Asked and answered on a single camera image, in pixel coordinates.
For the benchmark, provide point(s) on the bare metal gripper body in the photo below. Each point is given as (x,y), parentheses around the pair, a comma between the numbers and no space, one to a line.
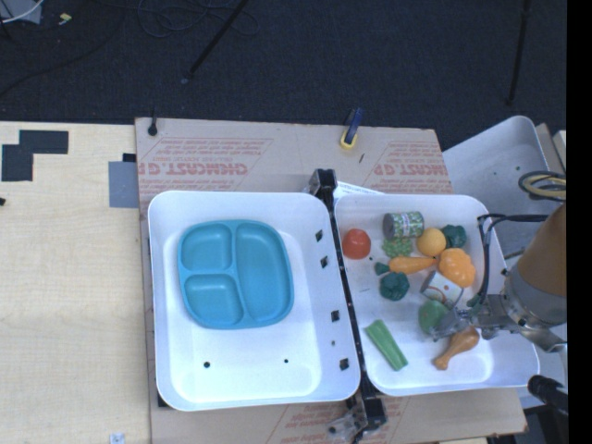
(496,313)

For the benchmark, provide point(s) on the green celery stick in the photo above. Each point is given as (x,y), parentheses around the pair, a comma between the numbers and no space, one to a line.
(386,345)

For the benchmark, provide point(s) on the white plastic tray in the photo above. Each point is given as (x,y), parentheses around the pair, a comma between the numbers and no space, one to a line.
(259,354)
(416,377)

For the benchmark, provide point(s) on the red tomato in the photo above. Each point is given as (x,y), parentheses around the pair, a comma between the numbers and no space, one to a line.
(356,244)

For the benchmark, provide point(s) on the blue divided plate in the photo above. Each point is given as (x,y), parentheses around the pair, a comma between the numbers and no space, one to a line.
(259,271)

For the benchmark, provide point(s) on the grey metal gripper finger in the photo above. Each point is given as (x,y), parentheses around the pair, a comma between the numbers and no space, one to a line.
(465,313)
(451,325)

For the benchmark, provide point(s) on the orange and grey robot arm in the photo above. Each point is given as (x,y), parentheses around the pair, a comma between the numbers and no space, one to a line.
(543,252)

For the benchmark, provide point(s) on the small can green pea label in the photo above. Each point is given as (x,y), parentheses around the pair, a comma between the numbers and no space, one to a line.
(407,224)

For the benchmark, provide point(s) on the brown chicken drumstick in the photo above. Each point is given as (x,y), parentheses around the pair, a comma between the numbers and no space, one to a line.
(460,345)

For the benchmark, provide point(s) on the black cylinder on white bracket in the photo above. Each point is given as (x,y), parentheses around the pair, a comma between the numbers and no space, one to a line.
(548,389)

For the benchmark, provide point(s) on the orange carrot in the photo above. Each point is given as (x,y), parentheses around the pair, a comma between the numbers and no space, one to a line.
(409,264)

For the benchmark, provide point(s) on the light green peas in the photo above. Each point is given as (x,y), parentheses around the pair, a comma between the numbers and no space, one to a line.
(397,247)

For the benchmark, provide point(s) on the small white can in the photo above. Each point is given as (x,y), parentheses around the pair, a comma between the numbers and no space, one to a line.
(441,287)

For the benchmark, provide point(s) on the brown cardboard board red print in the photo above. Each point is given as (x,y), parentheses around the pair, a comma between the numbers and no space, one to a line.
(287,160)

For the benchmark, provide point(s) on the yellow-orange bell pepper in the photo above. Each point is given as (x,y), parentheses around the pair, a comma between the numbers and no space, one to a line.
(458,268)

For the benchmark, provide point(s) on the yellow lemon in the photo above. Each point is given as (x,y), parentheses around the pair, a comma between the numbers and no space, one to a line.
(431,242)

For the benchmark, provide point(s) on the dark green broccoli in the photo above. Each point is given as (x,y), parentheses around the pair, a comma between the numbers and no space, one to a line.
(455,235)

